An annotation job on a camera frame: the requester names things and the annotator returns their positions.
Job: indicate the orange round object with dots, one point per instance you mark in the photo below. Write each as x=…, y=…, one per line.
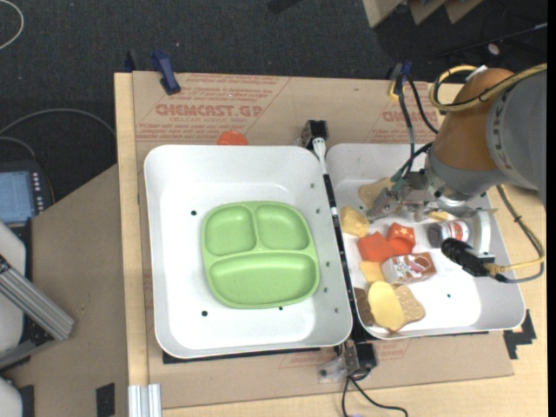
x=232, y=138

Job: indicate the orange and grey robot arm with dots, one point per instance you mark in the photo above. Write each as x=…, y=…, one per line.
x=469, y=146

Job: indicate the pink and white carton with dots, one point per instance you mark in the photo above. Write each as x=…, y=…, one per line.
x=408, y=268

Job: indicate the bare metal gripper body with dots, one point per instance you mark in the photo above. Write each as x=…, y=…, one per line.
x=419, y=191

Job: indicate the green divided plate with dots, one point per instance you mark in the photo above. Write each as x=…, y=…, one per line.
x=260, y=254

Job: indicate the small yellow block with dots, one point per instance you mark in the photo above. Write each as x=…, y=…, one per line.
x=372, y=272

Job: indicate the white and red small bottle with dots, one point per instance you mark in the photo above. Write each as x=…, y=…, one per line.
x=454, y=230

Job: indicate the orange block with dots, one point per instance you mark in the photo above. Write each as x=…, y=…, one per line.
x=373, y=246

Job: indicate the yellow cheese wedge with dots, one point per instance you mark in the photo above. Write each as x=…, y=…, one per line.
x=352, y=222

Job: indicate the black cylinder on white bracket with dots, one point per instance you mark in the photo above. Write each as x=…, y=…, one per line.
x=465, y=254

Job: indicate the pale tan biscuit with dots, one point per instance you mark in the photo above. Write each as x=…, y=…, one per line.
x=371, y=191

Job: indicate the brown cardboard board red print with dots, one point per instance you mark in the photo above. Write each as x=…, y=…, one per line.
x=269, y=102

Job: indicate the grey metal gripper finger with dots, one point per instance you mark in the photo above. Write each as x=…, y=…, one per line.
x=382, y=202
x=418, y=213

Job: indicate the small yellow piece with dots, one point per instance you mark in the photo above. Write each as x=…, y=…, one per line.
x=439, y=215

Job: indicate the white plastic tray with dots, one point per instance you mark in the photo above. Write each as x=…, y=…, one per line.
x=460, y=302
x=182, y=241

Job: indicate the brown bread slice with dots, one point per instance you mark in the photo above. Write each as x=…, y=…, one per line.
x=362, y=306

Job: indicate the thin black and white rod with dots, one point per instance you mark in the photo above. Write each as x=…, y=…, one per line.
x=334, y=207

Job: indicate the red carton with yellow stars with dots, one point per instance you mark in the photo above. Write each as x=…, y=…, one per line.
x=401, y=237

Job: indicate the tan bread slice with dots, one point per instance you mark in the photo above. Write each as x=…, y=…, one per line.
x=412, y=309

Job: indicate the pale yellow oval slice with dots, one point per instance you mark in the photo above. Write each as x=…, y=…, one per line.
x=384, y=304

